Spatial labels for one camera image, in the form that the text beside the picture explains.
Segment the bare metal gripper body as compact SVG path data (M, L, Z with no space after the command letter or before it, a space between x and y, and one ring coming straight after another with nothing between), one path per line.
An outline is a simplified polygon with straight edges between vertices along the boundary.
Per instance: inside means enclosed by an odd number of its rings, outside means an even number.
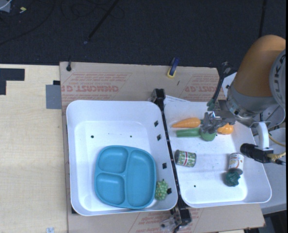
M236 121L245 126L251 126L255 122L253 119L255 114L238 105L236 102L218 100L215 103L215 109L215 115L230 124L234 124Z

